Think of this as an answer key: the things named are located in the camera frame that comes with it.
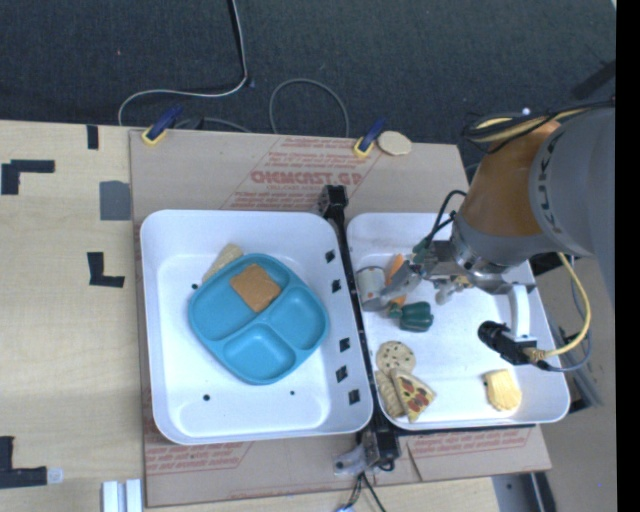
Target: white cable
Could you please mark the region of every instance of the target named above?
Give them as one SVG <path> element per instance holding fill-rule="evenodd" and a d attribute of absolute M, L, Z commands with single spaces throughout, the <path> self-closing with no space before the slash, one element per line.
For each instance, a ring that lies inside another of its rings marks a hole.
<path fill-rule="evenodd" d="M 238 16 L 238 7 L 236 6 L 236 1 L 231 0 L 231 5 L 233 6 L 234 16 L 236 19 L 236 26 L 238 28 L 238 40 L 240 42 L 240 60 L 242 62 L 242 73 L 243 73 L 242 80 L 240 80 L 238 85 L 236 85 L 235 87 L 233 87 L 228 91 L 221 92 L 221 93 L 197 93 L 197 92 L 179 91 L 175 89 L 149 89 L 146 91 L 137 92 L 129 96 L 126 100 L 124 100 L 124 102 L 122 102 L 122 105 L 120 105 L 120 108 L 118 109 L 118 125 L 119 126 L 122 126 L 122 113 L 124 112 L 125 107 L 129 103 L 131 103 L 134 99 L 139 98 L 141 96 L 146 96 L 149 94 L 173 94 L 177 96 L 187 96 L 192 98 L 224 98 L 226 96 L 231 96 L 232 94 L 235 94 L 240 89 L 242 89 L 242 87 L 244 87 L 244 85 L 247 83 L 247 80 L 249 79 L 249 73 L 247 72 L 247 61 L 245 58 L 245 51 L 244 51 L 244 36 L 242 34 L 242 26 L 240 24 L 240 17 Z"/>

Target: black fabric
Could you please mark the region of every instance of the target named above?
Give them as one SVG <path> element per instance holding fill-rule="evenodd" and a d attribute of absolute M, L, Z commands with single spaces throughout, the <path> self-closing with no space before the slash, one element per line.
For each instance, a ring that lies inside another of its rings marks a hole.
<path fill-rule="evenodd" d="M 385 117 L 387 129 L 414 141 L 459 144 L 471 165 L 479 152 L 460 137 L 470 114 L 559 108 L 615 92 L 607 67 L 616 57 L 610 0 L 238 0 L 237 6 L 252 86 L 225 99 L 179 99 L 184 117 L 217 117 L 269 133 L 272 91 L 308 78 L 344 101 L 353 137 Z M 116 124 L 118 107 L 137 91 L 215 92 L 241 76 L 223 0 L 22 0 L 3 2 L 0 19 L 2 119 Z M 603 68 L 608 74 L 598 75 Z M 124 124 L 148 126 L 175 102 L 136 100 Z M 340 110 L 320 89 L 288 87 L 276 107 L 283 133 L 344 133 Z"/>

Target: pizza slice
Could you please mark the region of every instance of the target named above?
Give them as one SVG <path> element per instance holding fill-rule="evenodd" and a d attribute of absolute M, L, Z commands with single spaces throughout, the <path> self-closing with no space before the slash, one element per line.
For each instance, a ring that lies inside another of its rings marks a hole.
<path fill-rule="evenodd" d="M 433 402 L 435 393 L 420 379 L 402 370 L 392 370 L 391 379 L 409 422 L 415 423 Z"/>

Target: yellow cable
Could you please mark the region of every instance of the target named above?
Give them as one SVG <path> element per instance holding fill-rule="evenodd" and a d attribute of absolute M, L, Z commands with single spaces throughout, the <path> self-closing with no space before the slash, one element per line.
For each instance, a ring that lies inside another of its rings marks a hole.
<path fill-rule="evenodd" d="M 525 353 L 527 353 L 529 359 L 533 363 L 541 361 L 542 359 L 547 359 L 548 357 L 564 354 L 577 347 L 587 336 L 587 332 L 589 331 L 589 326 L 591 324 L 591 305 L 589 304 L 589 297 L 587 297 L 587 292 L 582 286 L 580 279 L 578 279 L 575 270 L 573 270 L 573 267 L 569 264 L 566 256 L 562 253 L 558 253 L 558 257 L 560 258 L 562 265 L 564 265 L 565 269 L 567 269 L 567 271 L 569 272 L 571 280 L 575 283 L 576 288 L 578 289 L 578 293 L 580 294 L 580 298 L 582 299 L 582 303 L 584 305 L 584 324 L 576 337 L 563 347 L 553 350 L 525 349 Z"/>

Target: black connector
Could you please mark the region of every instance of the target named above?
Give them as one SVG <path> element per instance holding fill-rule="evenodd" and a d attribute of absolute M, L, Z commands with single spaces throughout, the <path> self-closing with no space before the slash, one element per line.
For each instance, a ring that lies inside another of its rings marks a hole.
<path fill-rule="evenodd" d="M 478 337 L 489 348 L 495 350 L 500 357 L 513 365 L 530 364 L 525 348 L 536 348 L 535 339 L 516 341 L 506 333 L 510 332 L 506 324 L 499 324 L 490 320 L 483 322 L 478 328 Z"/>

